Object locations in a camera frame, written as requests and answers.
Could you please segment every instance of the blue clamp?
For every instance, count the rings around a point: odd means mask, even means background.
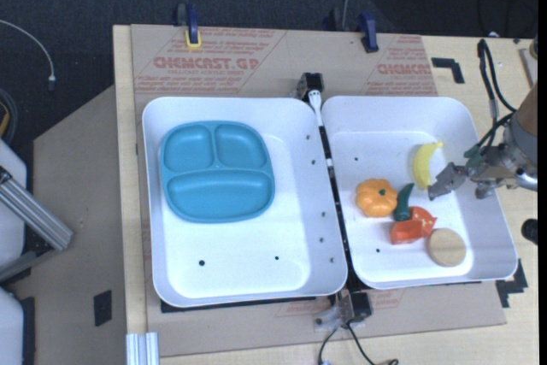
[[[378,43],[376,42],[376,21],[372,13],[364,11],[357,16],[359,31],[365,35],[361,38],[362,45],[367,53],[378,52]]]
[[[202,46],[202,37],[197,29],[196,7],[191,3],[179,3],[175,10],[174,25],[182,26],[186,23],[188,29],[185,32],[186,45],[190,49],[198,49]]]

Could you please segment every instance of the toy banana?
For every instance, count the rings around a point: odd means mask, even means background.
[[[416,184],[421,189],[426,189],[431,184],[431,175],[429,173],[429,161],[433,155],[433,152],[437,148],[441,148],[443,142],[423,144],[416,151],[414,155],[414,162],[412,163],[412,170],[414,172],[414,178]]]

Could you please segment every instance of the white hinge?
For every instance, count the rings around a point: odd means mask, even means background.
[[[127,365],[160,365],[160,349],[158,345],[156,332],[127,334]]]

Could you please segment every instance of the orange pumpkin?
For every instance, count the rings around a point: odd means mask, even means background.
[[[387,180],[366,180],[357,187],[356,204],[366,216],[386,217],[397,206],[397,191]]]

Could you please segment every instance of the beige round disc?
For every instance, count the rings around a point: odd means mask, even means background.
[[[466,246],[460,235],[449,228],[433,230],[427,240],[427,252],[439,265],[452,267],[463,262]]]

